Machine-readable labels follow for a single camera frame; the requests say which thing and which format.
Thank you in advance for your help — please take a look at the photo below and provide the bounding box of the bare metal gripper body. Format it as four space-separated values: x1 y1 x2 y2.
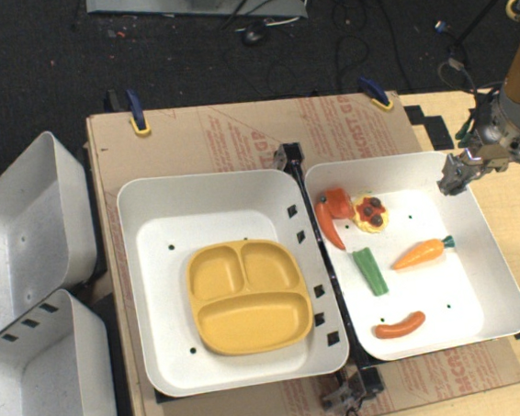
455 92 520 177

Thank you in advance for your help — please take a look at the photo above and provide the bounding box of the orange carrot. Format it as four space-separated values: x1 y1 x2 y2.
389 234 458 273

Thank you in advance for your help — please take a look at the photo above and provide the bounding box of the yellow spaghetti with meatballs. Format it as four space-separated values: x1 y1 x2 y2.
349 191 392 237

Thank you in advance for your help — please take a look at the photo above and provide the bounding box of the white plastic tray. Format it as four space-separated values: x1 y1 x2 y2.
301 142 520 369
0 284 120 416
113 157 355 403
0 126 107 346

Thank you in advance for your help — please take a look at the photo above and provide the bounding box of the orange-red pepper piece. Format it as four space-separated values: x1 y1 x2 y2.
322 186 357 222

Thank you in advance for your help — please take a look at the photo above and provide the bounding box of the green bean pod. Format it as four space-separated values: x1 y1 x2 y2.
350 244 391 300

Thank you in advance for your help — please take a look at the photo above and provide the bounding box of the red chilli pepper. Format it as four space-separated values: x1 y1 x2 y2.
312 195 348 254

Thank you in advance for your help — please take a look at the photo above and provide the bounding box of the thin black rod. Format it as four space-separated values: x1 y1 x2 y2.
288 156 367 375

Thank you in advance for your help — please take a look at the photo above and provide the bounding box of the orange sausage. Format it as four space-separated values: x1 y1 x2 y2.
371 309 429 342

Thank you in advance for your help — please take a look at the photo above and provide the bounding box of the brown cardboard board red print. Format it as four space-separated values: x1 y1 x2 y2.
85 72 520 416

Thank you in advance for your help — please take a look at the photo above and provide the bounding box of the yellow divided plate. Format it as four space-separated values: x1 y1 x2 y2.
182 232 318 362

